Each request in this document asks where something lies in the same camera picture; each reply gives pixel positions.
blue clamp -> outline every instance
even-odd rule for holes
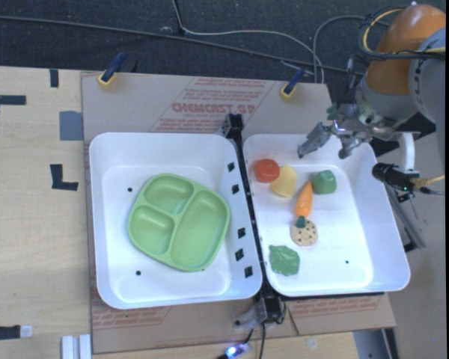
[[[306,73],[308,72],[306,72],[306,70],[304,69],[298,70],[298,72],[296,72],[295,75],[291,78],[290,82],[283,86],[283,88],[279,92],[280,96],[284,99],[289,99],[293,95],[294,87]]]
[[[103,87],[108,87],[114,80],[121,64],[125,61],[126,55],[119,52],[110,63],[109,67],[98,77],[98,83]]]

green plate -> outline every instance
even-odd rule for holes
[[[159,174],[140,191],[128,235],[146,255],[182,271],[199,271],[215,259],[229,222],[221,195],[185,177]]]

black hole in tray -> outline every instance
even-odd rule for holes
[[[252,275],[253,275],[253,268],[251,266],[245,268],[245,278],[251,277]]]
[[[236,257],[236,261],[239,261],[241,258],[245,256],[245,254],[242,252],[242,249],[240,248],[236,253],[234,253],[234,256]]]

white tray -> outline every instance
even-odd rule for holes
[[[97,287],[119,309],[250,298],[263,275],[232,143],[220,135],[104,133],[90,145]],[[148,179],[179,174],[217,191],[230,226],[215,260],[182,272],[140,252],[126,221]]]
[[[290,297],[402,289],[409,282],[409,266],[384,185],[371,174],[376,158],[370,145],[362,144],[349,158],[339,159],[340,142],[332,137],[300,159],[297,149],[305,139],[304,135],[253,135],[243,147],[269,283]],[[254,162],[264,158],[296,170],[292,198],[279,197],[269,184],[256,180]],[[311,247],[299,247],[290,238],[299,189],[327,169],[336,176],[337,190],[314,195],[308,218],[316,224],[319,238]],[[286,245],[298,252],[299,272],[289,277],[274,273],[270,245]]]

yellow potato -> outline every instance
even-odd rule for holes
[[[289,165],[279,168],[279,176],[272,181],[269,186],[276,194],[282,197],[290,198],[296,188],[296,171]]]

